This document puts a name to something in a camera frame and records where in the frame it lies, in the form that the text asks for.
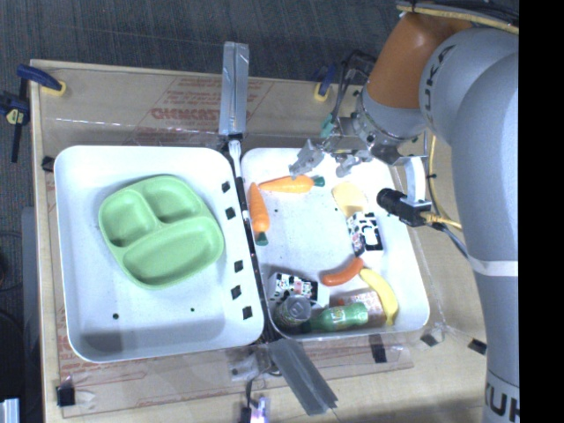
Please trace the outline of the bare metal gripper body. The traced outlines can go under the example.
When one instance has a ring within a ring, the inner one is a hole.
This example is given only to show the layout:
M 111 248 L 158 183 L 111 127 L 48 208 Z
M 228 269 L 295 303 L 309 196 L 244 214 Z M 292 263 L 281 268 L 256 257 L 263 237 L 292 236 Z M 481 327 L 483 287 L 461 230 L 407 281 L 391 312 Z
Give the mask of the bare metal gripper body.
M 396 164 L 399 146 L 417 136 L 416 112 L 353 112 L 323 121 L 323 150 L 336 157 L 377 159 Z

